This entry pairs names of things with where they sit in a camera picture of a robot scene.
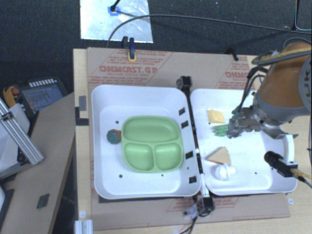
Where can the tan pizza slice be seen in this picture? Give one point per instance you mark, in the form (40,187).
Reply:
(220,157)

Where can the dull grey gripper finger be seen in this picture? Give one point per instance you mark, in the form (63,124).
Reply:
(240,132)
(231,131)

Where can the yellow cheese slice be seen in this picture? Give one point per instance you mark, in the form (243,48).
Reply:
(215,116)

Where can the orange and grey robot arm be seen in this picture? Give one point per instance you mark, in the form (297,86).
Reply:
(282,86)

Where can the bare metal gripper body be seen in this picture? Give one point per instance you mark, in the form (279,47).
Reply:
(251,121)

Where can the green and red round toy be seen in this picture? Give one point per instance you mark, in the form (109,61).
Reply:
(113,136)

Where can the green broccoli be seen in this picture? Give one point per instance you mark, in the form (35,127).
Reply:
(220,130)

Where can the white plastic tray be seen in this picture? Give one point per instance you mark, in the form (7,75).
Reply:
(251,155)
(109,179)

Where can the green divided plate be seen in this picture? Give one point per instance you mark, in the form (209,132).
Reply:
(151,142)

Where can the black cylinder on white bracket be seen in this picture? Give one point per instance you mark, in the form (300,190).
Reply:
(280,163)

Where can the brown cardboard board red print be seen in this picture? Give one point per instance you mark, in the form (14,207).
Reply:
(156,67)

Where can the white crumpled object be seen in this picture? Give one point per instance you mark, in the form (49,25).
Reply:
(223,172)

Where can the thin black and white rod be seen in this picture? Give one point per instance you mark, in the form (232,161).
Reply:
(194,130)

